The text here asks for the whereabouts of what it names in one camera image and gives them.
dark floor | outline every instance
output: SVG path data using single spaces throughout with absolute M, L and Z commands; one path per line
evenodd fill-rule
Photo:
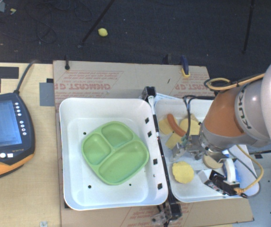
M 72 61 L 161 64 L 169 54 L 168 62 L 179 64 L 184 55 L 190 65 L 206 66 L 211 78 L 231 80 L 271 64 L 271 0 L 254 0 L 251 9 L 252 0 L 115 0 L 81 44 L 110 1 L 4 0 L 0 62 L 52 63 L 67 55 Z M 100 27 L 107 37 L 98 35 Z

green plate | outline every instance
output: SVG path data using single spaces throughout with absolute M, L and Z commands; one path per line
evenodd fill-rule
M 106 123 L 82 142 L 82 154 L 96 175 L 109 185 L 119 185 L 133 177 L 148 162 L 149 151 L 125 124 Z

